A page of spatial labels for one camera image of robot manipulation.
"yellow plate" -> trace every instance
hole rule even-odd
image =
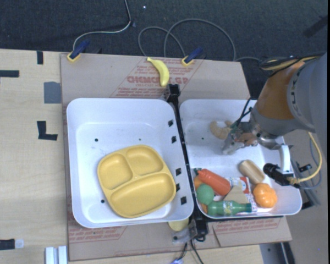
[[[98,179],[109,205],[118,215],[135,218],[171,202],[175,181],[161,156],[136,145],[110,153],[98,164]]]

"cardboard box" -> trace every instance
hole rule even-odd
[[[82,97],[166,98],[159,76],[146,57],[83,54],[70,63],[60,55],[64,120],[65,170],[68,200],[69,259],[155,254],[181,251],[173,244],[167,223],[88,229],[73,217],[70,194],[66,108]],[[183,67],[180,59],[160,58],[170,71],[170,83],[179,84],[180,104],[191,98],[247,99],[249,91],[240,63],[195,60]],[[272,243],[291,240],[285,217],[209,222],[209,233],[198,249]]]

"bottle cap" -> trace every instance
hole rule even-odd
[[[252,212],[252,204],[251,203],[246,203],[246,210],[245,212]]]

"yellow cable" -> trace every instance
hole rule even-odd
[[[321,155],[321,151],[320,151],[320,149],[319,149],[319,147],[318,147],[318,145],[317,145],[317,143],[316,143],[314,137],[312,136],[312,134],[311,134],[310,132],[308,132],[308,135],[309,135],[309,138],[312,140],[313,145],[314,145],[314,147],[316,148],[316,150],[317,150],[317,152],[318,152],[318,157],[319,157],[319,164],[318,164],[318,167],[317,167],[317,169],[315,170],[315,172],[314,172],[312,175],[310,175],[310,176],[308,176],[308,177],[306,177],[306,178],[294,178],[294,177],[289,177],[289,178],[287,178],[287,179],[289,180],[290,184],[299,184],[299,183],[301,183],[301,182],[304,182],[304,181],[310,180],[310,179],[314,178],[315,175],[318,174],[318,172],[319,172],[320,169],[321,169],[321,165],[322,165],[322,162],[323,162],[323,158],[322,158],[322,155]]]

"wooden table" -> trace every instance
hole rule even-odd
[[[67,245],[67,204],[62,105],[44,102],[43,84],[59,83],[58,52],[0,49],[0,70],[19,70],[0,78],[0,239],[23,239],[21,249],[0,251],[0,263],[44,263],[44,249]],[[57,140],[39,140],[37,121]],[[259,245],[200,250],[204,263],[263,263]],[[164,253],[79,263],[171,263]],[[198,263],[189,251],[185,263]]]

